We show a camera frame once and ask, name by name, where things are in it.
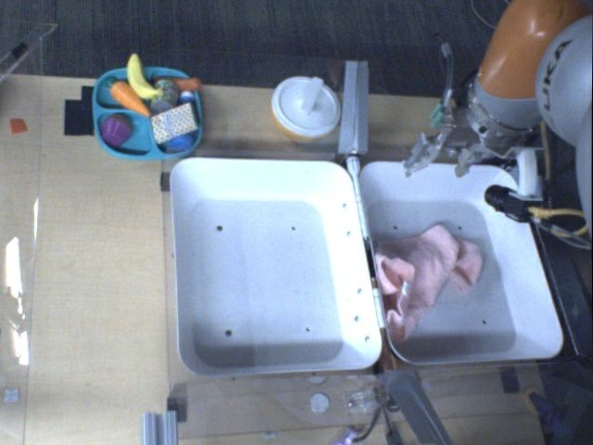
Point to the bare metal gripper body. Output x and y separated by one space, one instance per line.
491 139

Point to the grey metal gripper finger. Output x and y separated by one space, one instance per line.
422 153
467 161

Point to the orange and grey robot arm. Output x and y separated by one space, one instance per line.
519 54

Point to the pink cloth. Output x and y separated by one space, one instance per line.
428 267

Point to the white lidded yellow cup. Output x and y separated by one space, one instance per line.
306 107

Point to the white plastic tray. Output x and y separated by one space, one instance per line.
500 295
268 267

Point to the blue cube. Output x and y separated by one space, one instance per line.
180 143

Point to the small white and blue bottle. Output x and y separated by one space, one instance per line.
186 96

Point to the orange sausage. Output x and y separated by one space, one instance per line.
190 84

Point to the small grey can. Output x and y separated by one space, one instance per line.
164 95

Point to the blue divided plate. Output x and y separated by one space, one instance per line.
139 144

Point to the yellow banana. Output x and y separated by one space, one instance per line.
136 79

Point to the orange carrot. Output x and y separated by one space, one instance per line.
127 96

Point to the purple grapes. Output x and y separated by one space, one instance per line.
116 130

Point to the black cylinder on white bracket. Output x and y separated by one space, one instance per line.
507 199

